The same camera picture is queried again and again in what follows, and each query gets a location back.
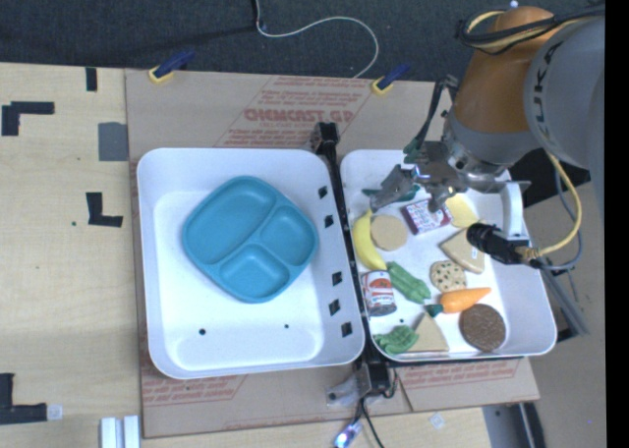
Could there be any yellow banana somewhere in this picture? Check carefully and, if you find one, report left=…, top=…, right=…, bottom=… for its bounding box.
left=352, top=208, right=388, bottom=271

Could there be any green pea pod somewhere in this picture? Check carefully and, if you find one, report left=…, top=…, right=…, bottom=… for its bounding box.
left=386, top=260, right=432, bottom=305

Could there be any red and white packet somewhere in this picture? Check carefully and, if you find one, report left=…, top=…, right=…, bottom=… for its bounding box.
left=400, top=198, right=454, bottom=236

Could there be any tan triangular wedge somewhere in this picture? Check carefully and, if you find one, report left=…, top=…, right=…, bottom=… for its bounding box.
left=406, top=311, right=450, bottom=354

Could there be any black block with thin wires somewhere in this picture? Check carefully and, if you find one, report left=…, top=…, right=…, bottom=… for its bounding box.
left=354, top=360, right=394, bottom=398
left=311, top=122, right=341, bottom=156

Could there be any white plastic tray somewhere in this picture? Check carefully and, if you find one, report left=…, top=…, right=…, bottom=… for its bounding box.
left=339, top=148, right=558, bottom=364
left=136, top=146, right=367, bottom=381

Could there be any dark green toy vegetable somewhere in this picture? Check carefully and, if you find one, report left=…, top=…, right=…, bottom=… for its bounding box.
left=362, top=186, right=422, bottom=203

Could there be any pale yellow cheese slice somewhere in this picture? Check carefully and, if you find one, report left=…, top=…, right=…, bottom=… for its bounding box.
left=444, top=194, right=481, bottom=229

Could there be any blue divided plate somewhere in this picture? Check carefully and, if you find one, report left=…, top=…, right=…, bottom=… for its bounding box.
left=181, top=175, right=320, bottom=305

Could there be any orange carrot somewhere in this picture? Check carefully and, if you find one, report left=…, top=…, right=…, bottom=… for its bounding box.
left=425, top=286, right=492, bottom=317

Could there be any round tan biscuit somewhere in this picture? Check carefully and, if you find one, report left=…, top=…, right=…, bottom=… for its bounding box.
left=370, top=214, right=409, bottom=252

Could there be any tan bread slice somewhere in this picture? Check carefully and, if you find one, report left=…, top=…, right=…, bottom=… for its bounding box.
left=438, top=227, right=486, bottom=275

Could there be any small red and white can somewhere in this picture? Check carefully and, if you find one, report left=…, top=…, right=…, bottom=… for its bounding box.
left=360, top=269, right=398, bottom=317

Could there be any black cylinder on white bracket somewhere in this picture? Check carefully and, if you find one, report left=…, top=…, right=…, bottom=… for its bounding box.
left=465, top=180, right=533, bottom=266

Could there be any chocolate chip cookie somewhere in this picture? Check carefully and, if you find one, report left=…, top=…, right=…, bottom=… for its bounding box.
left=429, top=259, right=468, bottom=293

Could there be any brown cardboard board red print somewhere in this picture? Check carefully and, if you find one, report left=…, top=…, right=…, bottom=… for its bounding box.
left=124, top=67, right=541, bottom=439

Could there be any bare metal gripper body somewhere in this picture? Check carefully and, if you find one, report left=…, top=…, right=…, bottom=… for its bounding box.
left=414, top=140, right=511, bottom=197

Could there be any round brown cookie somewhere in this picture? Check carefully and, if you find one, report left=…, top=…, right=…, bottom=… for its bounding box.
left=459, top=303, right=507, bottom=353

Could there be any green lettuce leaf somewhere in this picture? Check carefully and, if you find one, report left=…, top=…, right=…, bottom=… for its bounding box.
left=372, top=324, right=420, bottom=356

